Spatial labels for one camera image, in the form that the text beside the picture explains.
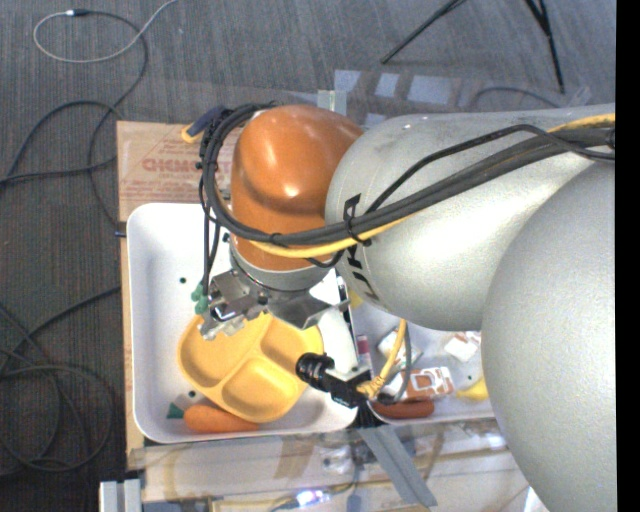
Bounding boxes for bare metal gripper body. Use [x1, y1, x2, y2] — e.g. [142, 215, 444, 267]
[206, 268, 275, 327]

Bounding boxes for yellow divided plate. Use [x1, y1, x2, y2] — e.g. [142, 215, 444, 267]
[177, 312, 326, 424]

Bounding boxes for white plastic tray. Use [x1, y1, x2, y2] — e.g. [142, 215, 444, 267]
[125, 202, 359, 445]
[349, 298, 497, 427]

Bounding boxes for orange carrot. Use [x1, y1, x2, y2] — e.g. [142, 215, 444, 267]
[166, 401, 262, 434]

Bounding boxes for white and green packet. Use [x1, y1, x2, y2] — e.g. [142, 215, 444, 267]
[376, 324, 424, 372]

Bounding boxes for brown sausage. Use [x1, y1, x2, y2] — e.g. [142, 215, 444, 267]
[372, 399, 436, 421]

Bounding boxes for orange and white carton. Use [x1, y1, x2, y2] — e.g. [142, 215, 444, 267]
[398, 366, 457, 402]

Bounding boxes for white packet with orange print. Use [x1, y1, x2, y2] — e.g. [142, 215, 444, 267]
[443, 331, 482, 362]

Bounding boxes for yellow banana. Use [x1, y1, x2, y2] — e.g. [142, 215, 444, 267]
[456, 378, 490, 402]

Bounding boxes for black cylinder on white bracket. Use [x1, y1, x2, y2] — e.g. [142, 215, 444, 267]
[272, 273, 374, 410]

